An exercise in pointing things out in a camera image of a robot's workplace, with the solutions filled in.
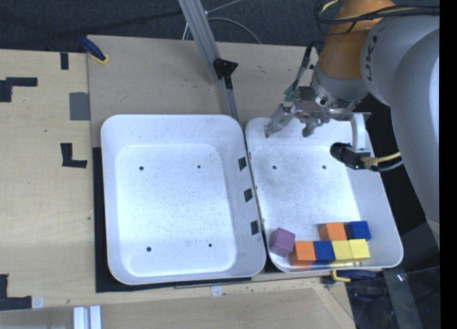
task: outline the yellow cable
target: yellow cable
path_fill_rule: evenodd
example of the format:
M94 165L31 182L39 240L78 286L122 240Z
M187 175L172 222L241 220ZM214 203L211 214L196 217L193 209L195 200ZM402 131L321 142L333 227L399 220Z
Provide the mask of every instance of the yellow cable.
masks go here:
M365 157L362 157L361 160L363 161L365 168L370 168L373 164L382 163L383 161L391 161L392 159L398 158L399 156L401 156L401 154L398 151L394 154L387 155L387 156L381 156L379 158L377 158L377 157L372 158L370 156L365 156Z
M333 0L333 1L330 1L328 2L326 5L324 5L322 7L322 10L321 10L321 13L323 13L325 10L327 10L328 7L330 6L333 6L335 3L339 3L343 0ZM398 11L408 11L408 10L411 10L411 9L420 9L419 6L402 6L402 7L398 7L398 8L390 8L390 9L379 9L377 12L378 14L380 13L393 13L393 12L398 12ZM360 16L364 16L366 14L369 14L369 13L373 13L373 12L367 12L367 13L364 13L364 14L356 14L354 16L347 16L347 17L340 17L340 18L337 18L338 20L346 20L346 19L355 19L355 18L358 18Z
M387 156L382 156L380 158L375 158L377 163L382 163L383 161L391 161L392 159L398 158L400 156L400 151L397 153L387 155Z
M334 281L337 281L337 282L351 282L351 279L350 278L347 278L347 277L340 277L338 275L338 273L336 273L336 270L332 270L331 271L331 277Z

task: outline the blue block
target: blue block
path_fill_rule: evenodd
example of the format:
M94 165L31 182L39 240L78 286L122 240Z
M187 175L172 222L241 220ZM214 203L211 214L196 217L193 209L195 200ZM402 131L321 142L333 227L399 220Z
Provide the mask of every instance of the blue block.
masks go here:
M314 241L313 244L316 262L312 265L325 265L335 260L331 241Z
M351 221L345 224L346 235L348 239L371 239L370 229L366 221Z

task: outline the black tape mark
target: black tape mark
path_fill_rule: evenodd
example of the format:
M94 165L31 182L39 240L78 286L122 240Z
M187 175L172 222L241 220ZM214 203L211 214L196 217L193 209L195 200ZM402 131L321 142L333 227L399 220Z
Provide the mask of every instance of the black tape mark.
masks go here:
M60 53L60 69L69 70L69 55L66 52Z
M0 81L0 102L11 102L13 86L38 86L38 78L6 78Z
M10 86L38 86L38 78L6 78Z
M89 95L84 92L70 93L70 120L88 121L91 119Z
M13 87L5 81L0 81L0 102L11 102Z
M242 171L243 169L245 169L245 167L248 165L247 162L246 162L246 158L240 158L238 159L238 165L240 167L240 171Z
M258 228L258 221L255 220L251 223L251 235L256 235L260 229Z
M87 161L74 161L73 160L73 145L71 143L61 143L60 149L62 150L62 166L69 166L72 168L85 168Z
M251 190L251 189L246 189L246 190L244 191L244 200L245 200L246 202L248 202L249 200L251 200L252 197L253 197L253 196L252 196L252 190Z
M9 298L6 293L8 275L0 275L0 311L31 309L31 296Z

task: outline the purple block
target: purple block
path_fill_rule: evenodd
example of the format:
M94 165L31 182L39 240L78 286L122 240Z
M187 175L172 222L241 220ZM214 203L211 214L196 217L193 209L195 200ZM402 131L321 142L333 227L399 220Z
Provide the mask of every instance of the purple block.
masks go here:
M277 228L270 237L270 251L281 257L292 253L295 234L282 228Z

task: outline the orange block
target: orange block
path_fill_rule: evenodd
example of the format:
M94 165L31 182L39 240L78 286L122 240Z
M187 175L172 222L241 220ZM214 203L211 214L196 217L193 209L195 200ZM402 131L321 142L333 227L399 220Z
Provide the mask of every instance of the orange block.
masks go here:
M310 265L316 261L314 244L312 241L296 241L289 256L291 265Z
M343 223L325 223L319 228L319 237L322 241L348 240Z

